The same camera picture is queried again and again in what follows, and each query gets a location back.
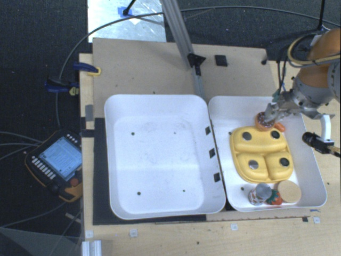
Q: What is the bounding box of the brown cardboard board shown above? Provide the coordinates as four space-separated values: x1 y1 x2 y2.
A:
92 37 310 226

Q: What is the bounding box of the orange and green toy vegetable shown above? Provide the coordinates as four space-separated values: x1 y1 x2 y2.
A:
266 189 283 206

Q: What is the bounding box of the white plastic tray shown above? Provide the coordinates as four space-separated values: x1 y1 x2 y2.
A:
207 95 328 213
103 94 227 220

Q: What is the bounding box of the black cylinder on white bracket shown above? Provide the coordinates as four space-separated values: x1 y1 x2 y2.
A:
302 113 336 154

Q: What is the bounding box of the brown sprinkled doughnut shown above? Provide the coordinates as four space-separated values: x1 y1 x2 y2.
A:
254 111 278 132

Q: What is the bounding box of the black block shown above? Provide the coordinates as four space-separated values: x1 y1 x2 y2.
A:
215 54 229 67

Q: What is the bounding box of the round tan biscuit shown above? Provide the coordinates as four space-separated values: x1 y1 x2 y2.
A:
277 180 302 204

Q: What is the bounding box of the yellow divided plate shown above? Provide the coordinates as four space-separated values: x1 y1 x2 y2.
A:
229 126 294 185

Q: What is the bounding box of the small silver-topped can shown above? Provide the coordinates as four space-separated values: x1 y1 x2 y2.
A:
248 183 273 206

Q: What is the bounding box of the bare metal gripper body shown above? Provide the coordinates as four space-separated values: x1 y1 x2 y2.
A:
274 90 325 119

